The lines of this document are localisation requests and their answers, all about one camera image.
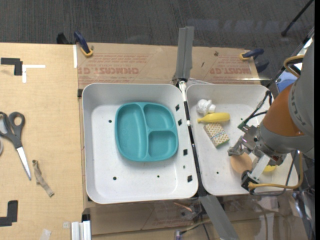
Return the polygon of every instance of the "white tray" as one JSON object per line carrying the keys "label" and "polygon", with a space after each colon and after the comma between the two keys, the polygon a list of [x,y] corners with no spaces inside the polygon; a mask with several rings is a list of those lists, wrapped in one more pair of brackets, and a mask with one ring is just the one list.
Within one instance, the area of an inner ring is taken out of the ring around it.
{"label": "white tray", "polygon": [[[238,129],[238,125],[255,110],[267,90],[262,85],[240,84],[193,84],[188,87],[186,97],[202,183],[210,194],[215,196],[248,194],[248,191],[241,187],[241,175],[231,167],[228,148],[234,146],[239,137],[244,135],[244,132]],[[204,131],[204,124],[197,122],[197,119],[202,117],[198,114],[196,108],[200,99],[212,100],[212,103],[216,105],[215,112],[228,112],[230,114],[230,121],[221,122],[230,138],[228,143],[215,147]],[[268,100],[265,101],[258,112],[268,110]],[[254,117],[248,122],[248,125],[257,126],[263,118],[264,115]],[[253,154],[250,154],[250,157],[252,161],[256,158]],[[272,173],[262,174],[260,180],[264,183],[284,185],[291,162],[292,157],[289,154],[282,165],[278,166]],[[297,183],[298,174],[293,167],[288,185],[292,186]],[[282,188],[276,187],[259,187],[255,192],[281,190]]]}
{"label": "white tray", "polygon": [[[121,105],[130,102],[159,103],[171,110],[178,132],[178,150],[174,156],[157,162],[136,162],[119,153],[115,116]],[[196,166],[184,101],[177,87],[170,84],[93,83],[83,90],[82,106],[86,191],[94,202],[186,199],[196,194]]]}

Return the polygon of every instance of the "teal divided plate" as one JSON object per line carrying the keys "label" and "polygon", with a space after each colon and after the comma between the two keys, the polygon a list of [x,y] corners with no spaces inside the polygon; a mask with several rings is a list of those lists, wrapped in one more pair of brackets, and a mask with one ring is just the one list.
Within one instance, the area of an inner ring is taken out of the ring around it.
{"label": "teal divided plate", "polygon": [[115,114],[115,140],[120,154],[131,161],[169,159],[178,149],[175,118],[158,103],[123,104]]}

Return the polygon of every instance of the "banana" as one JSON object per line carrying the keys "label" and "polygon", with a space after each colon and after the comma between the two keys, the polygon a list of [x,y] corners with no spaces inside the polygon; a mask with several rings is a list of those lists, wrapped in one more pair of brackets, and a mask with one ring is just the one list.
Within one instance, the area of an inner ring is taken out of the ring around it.
{"label": "banana", "polygon": [[216,123],[216,122],[225,122],[230,120],[230,114],[227,112],[215,112],[205,115],[202,118],[198,118],[198,123]]}

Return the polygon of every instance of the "scissors blade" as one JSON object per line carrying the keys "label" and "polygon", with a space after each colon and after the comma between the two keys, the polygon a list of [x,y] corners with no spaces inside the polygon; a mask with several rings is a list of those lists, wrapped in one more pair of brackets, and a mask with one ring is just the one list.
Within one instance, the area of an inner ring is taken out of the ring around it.
{"label": "scissors blade", "polygon": [[30,173],[30,169],[29,169],[29,165],[28,165],[28,161],[27,161],[27,157],[26,157],[24,148],[21,146],[21,147],[18,147],[16,150],[18,151],[18,154],[19,154],[20,160],[22,162],[23,168],[25,170],[25,173],[28,176],[29,180],[31,181],[31,173]]}

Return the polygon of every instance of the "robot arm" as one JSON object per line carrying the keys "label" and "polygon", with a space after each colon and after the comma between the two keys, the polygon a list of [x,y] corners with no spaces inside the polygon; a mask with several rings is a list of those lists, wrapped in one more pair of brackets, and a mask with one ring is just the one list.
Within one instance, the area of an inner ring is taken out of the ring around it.
{"label": "robot arm", "polygon": [[228,150],[229,156],[244,152],[259,158],[252,171],[242,175],[242,187],[258,183],[267,165],[281,165],[288,153],[299,151],[314,158],[314,58],[315,42],[309,46],[302,61],[300,77],[285,88],[271,104],[261,124],[245,125],[245,132]]}

